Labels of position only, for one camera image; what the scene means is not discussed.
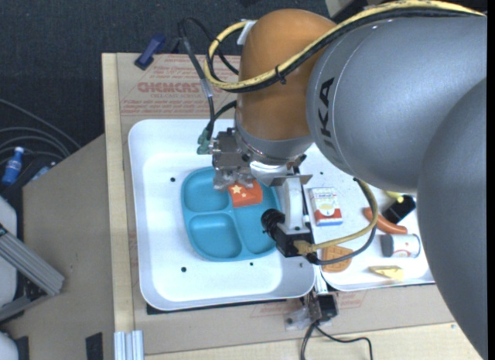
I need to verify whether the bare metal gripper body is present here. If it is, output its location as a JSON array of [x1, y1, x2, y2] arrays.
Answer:
[[210, 127, 307, 187]]

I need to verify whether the orange packet with stars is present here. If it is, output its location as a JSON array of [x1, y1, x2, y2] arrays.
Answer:
[[227, 180, 265, 209]]

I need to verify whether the blue divided plate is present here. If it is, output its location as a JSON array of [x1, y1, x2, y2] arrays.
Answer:
[[180, 166, 285, 262]]

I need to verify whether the white plastic tray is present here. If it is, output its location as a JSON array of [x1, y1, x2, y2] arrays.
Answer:
[[128, 118, 317, 311], [300, 144, 436, 292]]

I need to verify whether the red and white carton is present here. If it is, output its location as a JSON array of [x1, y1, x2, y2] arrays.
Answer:
[[309, 187, 344, 228]]

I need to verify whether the brown cardboard board red print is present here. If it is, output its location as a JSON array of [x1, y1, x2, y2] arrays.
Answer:
[[115, 53, 456, 355]]

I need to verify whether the brown waffle biscuit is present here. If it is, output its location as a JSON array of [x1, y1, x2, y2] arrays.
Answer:
[[320, 245, 355, 274]]

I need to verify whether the black box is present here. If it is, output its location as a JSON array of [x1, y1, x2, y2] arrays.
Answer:
[[382, 194, 417, 225]]

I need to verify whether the yellow cheese wedge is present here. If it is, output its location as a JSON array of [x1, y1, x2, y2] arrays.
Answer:
[[367, 265, 405, 283]]

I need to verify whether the white can grey lid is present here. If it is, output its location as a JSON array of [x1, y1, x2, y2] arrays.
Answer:
[[379, 233, 422, 259]]

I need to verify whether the blue plastic bottle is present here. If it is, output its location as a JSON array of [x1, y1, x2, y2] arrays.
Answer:
[[1, 146, 26, 187]]

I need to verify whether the black cylinder on white bracket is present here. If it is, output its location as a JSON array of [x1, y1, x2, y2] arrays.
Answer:
[[261, 176, 315, 259]]

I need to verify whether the black block with thin wires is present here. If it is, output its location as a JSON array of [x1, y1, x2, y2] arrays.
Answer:
[[307, 292, 340, 321]]

